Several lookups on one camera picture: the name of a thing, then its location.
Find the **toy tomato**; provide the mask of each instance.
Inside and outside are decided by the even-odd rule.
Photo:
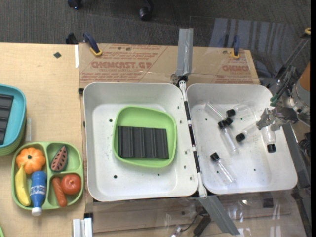
[[[32,174],[35,171],[40,171],[46,163],[46,158],[40,149],[24,148],[15,159],[16,164],[20,168],[24,162],[24,170],[27,174]]]
[[[65,175],[61,181],[61,188],[65,194],[74,195],[81,189],[81,178],[76,174]]]

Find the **chair caster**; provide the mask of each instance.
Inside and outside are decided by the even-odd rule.
[[[68,5],[71,8],[78,9],[81,5],[81,0],[68,0]]]
[[[149,21],[152,18],[152,13],[147,7],[143,7],[139,10],[140,19],[143,21]]]

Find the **teal bowl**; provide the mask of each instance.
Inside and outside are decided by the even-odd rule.
[[[4,84],[0,84],[0,95],[13,96],[4,141],[0,145],[0,156],[3,156],[13,153],[23,138],[26,124],[26,98],[20,89]]]

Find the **table top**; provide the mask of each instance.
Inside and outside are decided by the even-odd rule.
[[[32,142],[66,141],[73,144],[80,152],[84,152],[81,102],[78,94],[80,87],[79,68],[76,68],[75,65],[75,46],[0,43],[0,52],[0,83],[15,86],[25,94],[27,117],[32,118]],[[31,211],[20,208],[12,199],[11,166],[13,154],[1,156],[0,159],[0,226],[4,236],[16,237],[21,236],[21,233],[24,237],[71,236],[73,219],[82,219],[85,213],[84,196],[73,205],[56,210],[46,210],[42,216],[33,217]],[[302,236],[300,234],[304,233],[304,227],[296,203],[289,204],[291,206],[289,211],[279,214],[272,211],[272,218],[265,217],[248,221],[247,227],[252,229],[252,235],[255,236],[258,233],[258,236],[270,236],[272,225],[276,227],[274,231],[278,231],[278,225],[282,228],[282,233],[297,233],[295,236]],[[280,220],[276,224],[275,218],[279,216],[280,219],[280,215],[284,215],[281,217],[282,221]],[[108,213],[105,215],[105,220],[110,220],[111,217],[112,214]],[[240,230],[245,227],[245,222],[242,220],[236,222],[237,228]],[[165,228],[155,230],[107,232],[98,233],[97,236],[150,235],[158,237],[167,236],[173,228],[174,226],[166,224]],[[215,223],[212,224],[208,233],[221,237],[225,235],[222,235]],[[193,228],[183,232],[181,236],[192,235]]]

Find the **toy banana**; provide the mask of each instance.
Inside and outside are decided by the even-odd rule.
[[[15,192],[20,203],[24,206],[29,206],[31,204],[31,198],[28,191],[28,184],[26,180],[24,164],[25,164],[24,162],[21,163],[21,166],[18,172],[15,174],[15,178],[14,178]]]

